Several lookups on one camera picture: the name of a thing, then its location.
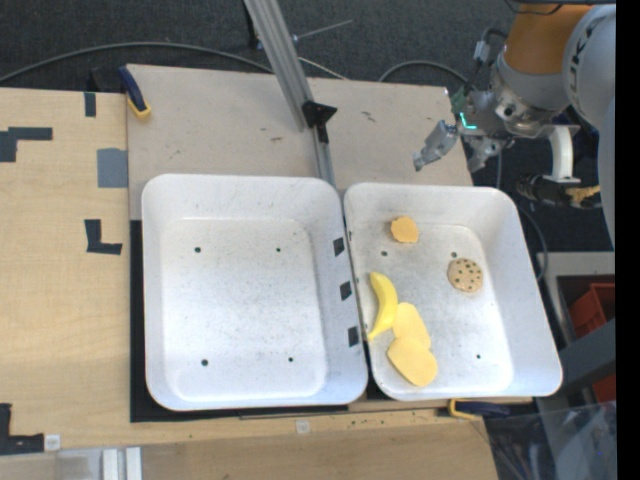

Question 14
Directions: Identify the yellow banana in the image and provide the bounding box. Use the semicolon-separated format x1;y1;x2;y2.
367;271;399;342

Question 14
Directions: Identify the orange round slice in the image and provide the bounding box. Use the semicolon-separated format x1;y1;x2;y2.
389;215;420;245

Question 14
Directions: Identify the white plastic tray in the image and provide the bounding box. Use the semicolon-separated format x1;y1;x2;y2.
140;172;370;413
342;182;565;403

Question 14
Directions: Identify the pale yellow flat slice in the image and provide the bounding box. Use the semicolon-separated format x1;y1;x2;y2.
386;336;440;389
391;301;432;350

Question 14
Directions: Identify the tan biscuit with dark dots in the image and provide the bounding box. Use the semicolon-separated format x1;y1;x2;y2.
446;257;485;294

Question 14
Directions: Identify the black cylinder on white bracket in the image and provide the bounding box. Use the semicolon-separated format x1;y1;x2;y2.
516;124;601;210

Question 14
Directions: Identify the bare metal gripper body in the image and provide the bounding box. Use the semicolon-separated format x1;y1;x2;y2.
460;89;557;140

